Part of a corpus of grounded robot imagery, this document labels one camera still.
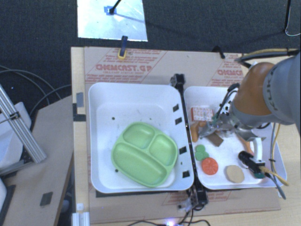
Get black block with thin wires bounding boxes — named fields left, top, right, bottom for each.
left=170, top=73, right=187, bottom=87
left=194, top=189, right=209, bottom=206

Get orange fruit slice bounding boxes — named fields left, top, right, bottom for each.
left=201, top=157, right=219, bottom=176

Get white plastic tray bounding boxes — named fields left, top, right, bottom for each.
left=88, top=82, right=195, bottom=194
left=183, top=86, right=288, bottom=190

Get brown cardboard board red print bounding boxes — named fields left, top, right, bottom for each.
left=83, top=46, right=282, bottom=225

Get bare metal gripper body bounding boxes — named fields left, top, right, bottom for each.
left=212, top=113, right=267, bottom=142

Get thin black rod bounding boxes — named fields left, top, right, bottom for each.
left=175, top=83, right=206, bottom=199

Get red and white carton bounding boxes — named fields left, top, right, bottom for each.
left=190, top=106, right=214, bottom=122

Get brown flat rectangle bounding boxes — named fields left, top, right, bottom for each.
left=206, top=132, right=224, bottom=148

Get green divided plate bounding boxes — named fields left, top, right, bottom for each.
left=111, top=122, right=179, bottom=188

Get tan biscuit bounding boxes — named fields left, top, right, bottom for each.
left=226, top=165, right=246, bottom=184

